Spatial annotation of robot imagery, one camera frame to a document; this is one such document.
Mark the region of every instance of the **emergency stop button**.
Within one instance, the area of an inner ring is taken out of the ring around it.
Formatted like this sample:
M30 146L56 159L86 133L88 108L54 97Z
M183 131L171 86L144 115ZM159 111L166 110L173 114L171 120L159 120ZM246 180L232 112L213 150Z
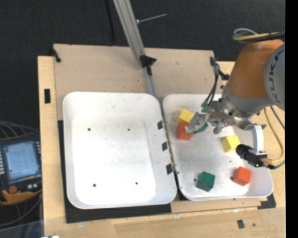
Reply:
M18 191L18 187L17 187L17 186L15 186L15 185L11 185L11 186L9 187L9 192L10 192L10 194L16 194L17 191Z

